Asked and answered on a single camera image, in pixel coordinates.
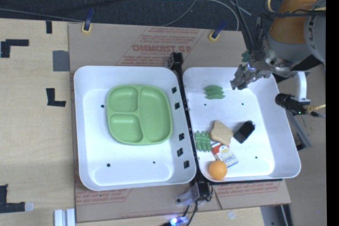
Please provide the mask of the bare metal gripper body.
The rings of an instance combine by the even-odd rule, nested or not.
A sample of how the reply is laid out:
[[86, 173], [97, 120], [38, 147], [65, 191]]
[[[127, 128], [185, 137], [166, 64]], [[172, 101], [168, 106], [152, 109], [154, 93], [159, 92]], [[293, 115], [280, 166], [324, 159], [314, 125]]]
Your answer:
[[268, 78], [271, 74], [288, 77], [291, 73], [291, 62], [280, 58], [272, 49], [253, 50], [248, 69], [256, 78]]

